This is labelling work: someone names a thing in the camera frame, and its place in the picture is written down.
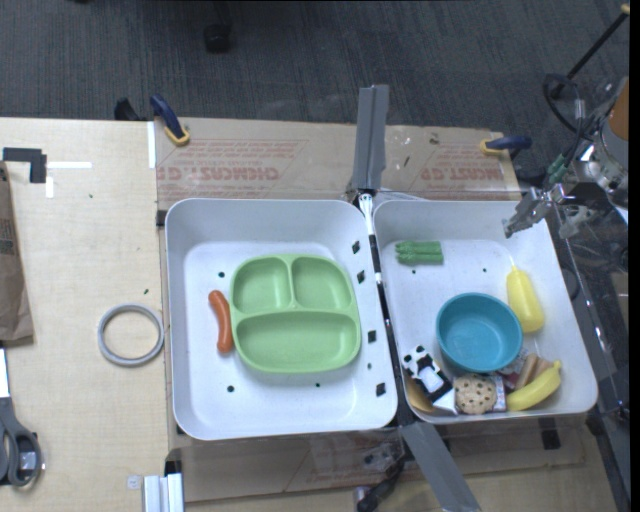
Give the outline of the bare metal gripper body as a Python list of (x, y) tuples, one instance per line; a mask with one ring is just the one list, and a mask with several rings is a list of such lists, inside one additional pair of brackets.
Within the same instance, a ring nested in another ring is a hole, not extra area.
[(627, 210), (628, 155), (590, 145), (571, 161), (560, 155), (549, 167), (549, 189), (558, 201), (589, 204), (607, 199)]

